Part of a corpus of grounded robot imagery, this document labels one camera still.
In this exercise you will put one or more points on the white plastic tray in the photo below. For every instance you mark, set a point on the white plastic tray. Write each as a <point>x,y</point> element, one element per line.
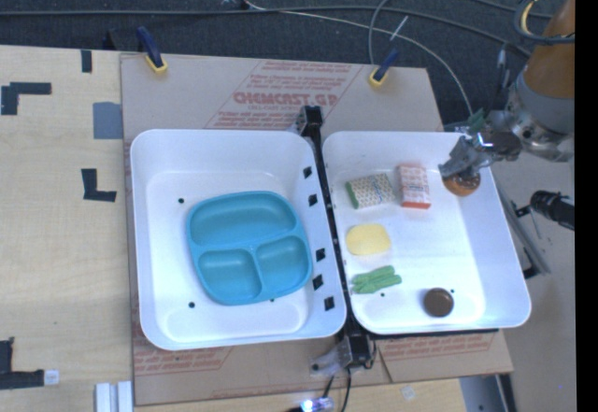
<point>434,251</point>
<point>163,223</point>

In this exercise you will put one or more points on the brown doughnut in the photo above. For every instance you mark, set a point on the brown doughnut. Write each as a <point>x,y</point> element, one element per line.
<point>465,186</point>

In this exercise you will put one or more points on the brown cardboard board red print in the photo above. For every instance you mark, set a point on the brown cardboard board red print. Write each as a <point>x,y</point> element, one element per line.
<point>196,92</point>

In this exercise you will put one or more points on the yellow bread slice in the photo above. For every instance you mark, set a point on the yellow bread slice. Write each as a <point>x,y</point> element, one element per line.
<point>368,240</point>

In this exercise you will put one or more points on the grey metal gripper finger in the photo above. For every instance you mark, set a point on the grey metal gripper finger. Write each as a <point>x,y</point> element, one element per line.
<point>459,155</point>
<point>476,161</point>

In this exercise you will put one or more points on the brown round biscuit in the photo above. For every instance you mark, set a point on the brown round biscuit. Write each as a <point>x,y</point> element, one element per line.
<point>438,302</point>

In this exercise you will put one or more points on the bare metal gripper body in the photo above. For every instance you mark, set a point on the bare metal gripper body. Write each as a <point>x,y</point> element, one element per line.
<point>523,137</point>

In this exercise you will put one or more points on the green beans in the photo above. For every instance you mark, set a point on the green beans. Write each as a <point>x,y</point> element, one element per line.
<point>376,280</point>

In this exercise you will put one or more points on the black cylinder on white bracket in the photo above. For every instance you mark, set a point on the black cylinder on white bracket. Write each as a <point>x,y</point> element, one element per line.
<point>553,207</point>

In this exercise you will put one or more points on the orange and white carton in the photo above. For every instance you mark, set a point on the orange and white carton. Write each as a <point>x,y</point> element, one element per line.
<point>414,188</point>

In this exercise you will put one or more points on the thin black rod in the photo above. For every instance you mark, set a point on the thin black rod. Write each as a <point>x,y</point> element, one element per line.
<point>332,232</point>

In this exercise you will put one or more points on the green and white packet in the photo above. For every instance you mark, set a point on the green and white packet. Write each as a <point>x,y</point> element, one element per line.
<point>371,190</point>

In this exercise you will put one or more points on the blue divided plate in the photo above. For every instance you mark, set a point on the blue divided plate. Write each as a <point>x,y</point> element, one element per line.
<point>247,246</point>

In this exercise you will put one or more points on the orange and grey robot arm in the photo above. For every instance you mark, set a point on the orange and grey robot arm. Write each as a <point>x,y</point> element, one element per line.
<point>553,60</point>

